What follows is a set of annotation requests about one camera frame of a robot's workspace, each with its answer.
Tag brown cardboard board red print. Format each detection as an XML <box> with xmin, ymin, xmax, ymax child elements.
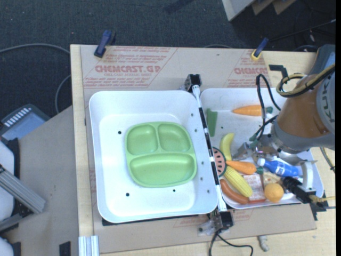
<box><xmin>79</xmin><ymin>45</ymin><xmax>318</xmax><ymax>253</ymax></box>

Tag blue bottle white label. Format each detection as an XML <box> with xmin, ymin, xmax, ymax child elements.
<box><xmin>256</xmin><ymin>156</ymin><xmax>301</xmax><ymax>178</ymax></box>

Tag red watermelon slice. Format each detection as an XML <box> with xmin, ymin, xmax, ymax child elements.
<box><xmin>211</xmin><ymin>146</ymin><xmax>228</xmax><ymax>178</ymax></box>

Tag tan pizza slice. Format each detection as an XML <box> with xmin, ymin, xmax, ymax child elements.
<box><xmin>262</xmin><ymin>170</ymin><xmax>283</xmax><ymax>186</ymax></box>

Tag orange carrot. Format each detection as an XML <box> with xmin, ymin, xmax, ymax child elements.
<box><xmin>232</xmin><ymin>104</ymin><xmax>274</xmax><ymax>117</ymax></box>
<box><xmin>225</xmin><ymin>159</ymin><xmax>265</xmax><ymax>175</ymax></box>

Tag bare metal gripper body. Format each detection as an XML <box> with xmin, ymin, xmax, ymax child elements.
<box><xmin>252</xmin><ymin>134</ymin><xmax>305</xmax><ymax>165</ymax></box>

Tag white plastic tray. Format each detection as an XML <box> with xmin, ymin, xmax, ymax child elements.
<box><xmin>88</xmin><ymin>90</ymin><xmax>220</xmax><ymax>223</ymax></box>
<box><xmin>199</xmin><ymin>87</ymin><xmax>324</xmax><ymax>210</ymax></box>

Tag orange-red sausage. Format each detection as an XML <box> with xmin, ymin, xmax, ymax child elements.
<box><xmin>219</xmin><ymin>179</ymin><xmax>250</xmax><ymax>205</ymax></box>

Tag yellow corn cob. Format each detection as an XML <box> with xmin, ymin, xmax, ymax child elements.
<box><xmin>223</xmin><ymin>166</ymin><xmax>254</xmax><ymax>198</ymax></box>

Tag yellow banana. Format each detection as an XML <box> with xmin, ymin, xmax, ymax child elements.
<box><xmin>218</xmin><ymin>132</ymin><xmax>236</xmax><ymax>162</ymax></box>

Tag green pea pod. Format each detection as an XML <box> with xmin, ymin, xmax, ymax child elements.
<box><xmin>206</xmin><ymin>108</ymin><xmax>219</xmax><ymax>138</ymax></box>

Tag green divided plate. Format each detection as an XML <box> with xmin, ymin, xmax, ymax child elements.
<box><xmin>124</xmin><ymin>121</ymin><xmax>198</xmax><ymax>189</ymax></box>

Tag red and white carton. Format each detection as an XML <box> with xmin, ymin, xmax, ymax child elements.
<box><xmin>243</xmin><ymin>174</ymin><xmax>267</xmax><ymax>204</ymax></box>

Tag orange round fruit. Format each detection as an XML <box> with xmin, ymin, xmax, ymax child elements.
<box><xmin>264</xmin><ymin>182</ymin><xmax>285</xmax><ymax>203</ymax></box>

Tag thin black and white rod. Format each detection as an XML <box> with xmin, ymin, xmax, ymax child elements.
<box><xmin>192</xmin><ymin>84</ymin><xmax>226</xmax><ymax>211</ymax></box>

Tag black cylinder on white bracket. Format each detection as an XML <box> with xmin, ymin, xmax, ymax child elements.
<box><xmin>281</xmin><ymin>159</ymin><xmax>318</xmax><ymax>204</ymax></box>

